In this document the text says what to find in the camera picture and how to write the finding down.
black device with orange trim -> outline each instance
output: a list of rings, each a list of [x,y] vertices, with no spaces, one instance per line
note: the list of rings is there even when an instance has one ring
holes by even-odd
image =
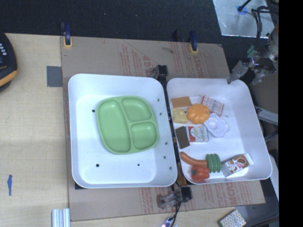
[[[18,74],[18,63],[13,47],[4,33],[0,32],[0,91],[6,89]]]

cardboard sheet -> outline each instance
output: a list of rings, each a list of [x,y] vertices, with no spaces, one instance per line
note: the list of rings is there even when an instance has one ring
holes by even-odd
[[[174,212],[161,209],[157,197],[170,187],[82,189],[71,174],[68,81],[78,73],[148,77],[157,65],[167,65],[168,79],[226,78],[223,49],[218,44],[198,44],[192,53],[185,42],[159,42],[73,37],[72,47],[61,38],[68,188],[71,221]],[[193,199],[180,211],[264,203],[260,181],[191,185]]]

red tomato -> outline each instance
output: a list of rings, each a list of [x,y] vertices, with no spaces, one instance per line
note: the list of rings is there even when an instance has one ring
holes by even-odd
[[[209,168],[206,166],[192,166],[190,169],[191,179],[195,183],[201,183],[209,178]]]

hot dog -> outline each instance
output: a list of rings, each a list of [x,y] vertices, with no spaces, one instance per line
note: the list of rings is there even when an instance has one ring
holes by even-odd
[[[181,160],[185,161],[186,163],[193,165],[193,166],[207,166],[207,161],[206,160],[197,160],[197,159],[193,159],[191,158],[188,154],[186,154],[185,152],[180,152],[180,157]]]

wooden table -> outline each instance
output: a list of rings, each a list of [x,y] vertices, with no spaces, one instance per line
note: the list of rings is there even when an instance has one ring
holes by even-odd
[[[0,93],[0,226],[51,226],[69,207],[62,87],[48,87],[47,66],[61,66],[60,37],[7,34],[19,73]],[[11,196],[8,178],[12,175]],[[179,212],[178,227],[217,227],[234,207]],[[160,227],[168,214],[72,222],[72,227]]]

